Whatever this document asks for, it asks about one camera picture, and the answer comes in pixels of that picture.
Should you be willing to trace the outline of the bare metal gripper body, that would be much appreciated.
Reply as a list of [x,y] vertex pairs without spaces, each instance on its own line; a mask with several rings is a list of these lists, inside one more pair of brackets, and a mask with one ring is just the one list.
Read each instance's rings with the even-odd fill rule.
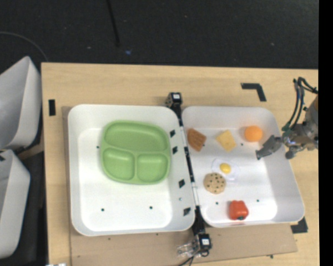
[[293,128],[284,131],[282,141],[288,147],[285,154],[288,160],[294,158],[298,152],[317,150],[319,145],[318,126],[312,121],[303,121],[302,124],[296,124]]

